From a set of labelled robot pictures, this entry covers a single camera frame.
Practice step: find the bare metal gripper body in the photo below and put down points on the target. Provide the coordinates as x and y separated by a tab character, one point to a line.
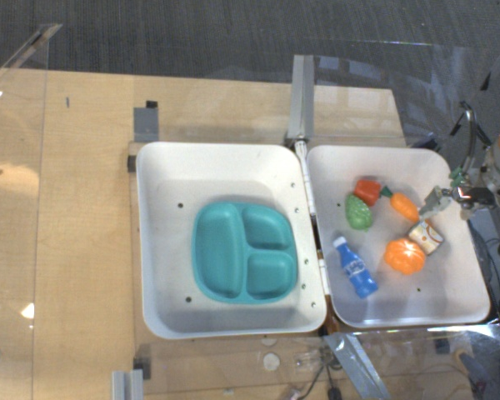
479	196

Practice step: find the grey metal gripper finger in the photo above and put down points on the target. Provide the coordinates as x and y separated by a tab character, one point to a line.
432	200
446	198

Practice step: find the orange toy carrot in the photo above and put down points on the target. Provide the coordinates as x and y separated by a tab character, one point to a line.
404	206

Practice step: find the white and orange can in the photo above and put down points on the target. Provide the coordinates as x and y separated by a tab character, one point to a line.
427	236

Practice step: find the orange toy pumpkin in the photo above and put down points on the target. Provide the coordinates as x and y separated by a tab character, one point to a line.
404	256

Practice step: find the red toy pepper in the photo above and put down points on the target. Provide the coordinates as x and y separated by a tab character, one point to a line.
367	190

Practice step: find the green toy grapes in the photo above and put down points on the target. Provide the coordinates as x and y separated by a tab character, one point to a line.
358	213

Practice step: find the white plastic tray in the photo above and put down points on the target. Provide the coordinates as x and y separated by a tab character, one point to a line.
441	290
171	231

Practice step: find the blue toy bottle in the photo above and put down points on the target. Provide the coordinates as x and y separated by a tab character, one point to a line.
356	269

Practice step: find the teal divided plate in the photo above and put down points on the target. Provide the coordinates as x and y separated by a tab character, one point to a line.
221	252

